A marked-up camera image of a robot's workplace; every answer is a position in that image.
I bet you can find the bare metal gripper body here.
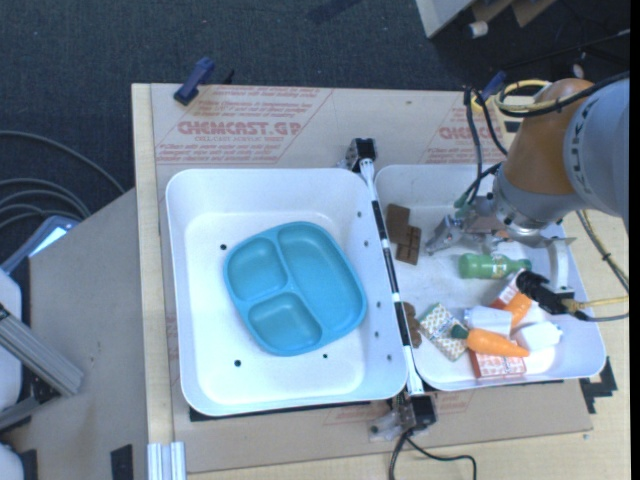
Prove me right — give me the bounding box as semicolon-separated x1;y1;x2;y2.
460;195;554;247

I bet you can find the brown chocolate bar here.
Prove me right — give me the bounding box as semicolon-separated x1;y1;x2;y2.
394;224;423;267
384;203;412;243

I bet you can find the white plastic tray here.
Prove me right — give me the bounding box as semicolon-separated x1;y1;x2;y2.
373;163;608;392
164;167;410;417

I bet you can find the green plastic bottle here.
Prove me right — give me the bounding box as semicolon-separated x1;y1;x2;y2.
458;251;533;281

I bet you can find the thin black and white rod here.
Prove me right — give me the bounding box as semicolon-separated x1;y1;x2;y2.
360;157;425;396

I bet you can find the orange and white carton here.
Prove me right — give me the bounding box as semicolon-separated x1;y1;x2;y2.
489;269;527;310

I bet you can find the patterned cracker packet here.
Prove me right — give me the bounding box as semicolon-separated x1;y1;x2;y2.
418;302;470;363

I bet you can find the brown biscuit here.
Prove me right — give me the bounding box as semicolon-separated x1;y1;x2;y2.
401;301;424;349

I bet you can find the white bottle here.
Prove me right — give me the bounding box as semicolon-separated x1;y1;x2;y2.
512;320;565;352
462;305;514;338

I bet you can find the orange carrot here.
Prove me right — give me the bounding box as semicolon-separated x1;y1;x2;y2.
449;323;531;359

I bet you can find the orange box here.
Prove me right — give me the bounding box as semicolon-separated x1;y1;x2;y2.
469;350;529;380

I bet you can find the blue divided plate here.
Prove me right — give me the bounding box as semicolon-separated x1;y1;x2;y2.
223;220;369;358

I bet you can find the brown cardboard board red print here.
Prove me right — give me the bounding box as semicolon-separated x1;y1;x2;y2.
149;83;595;474

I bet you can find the black cylinder on white bracket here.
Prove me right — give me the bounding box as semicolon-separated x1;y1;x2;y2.
514;236;577;315

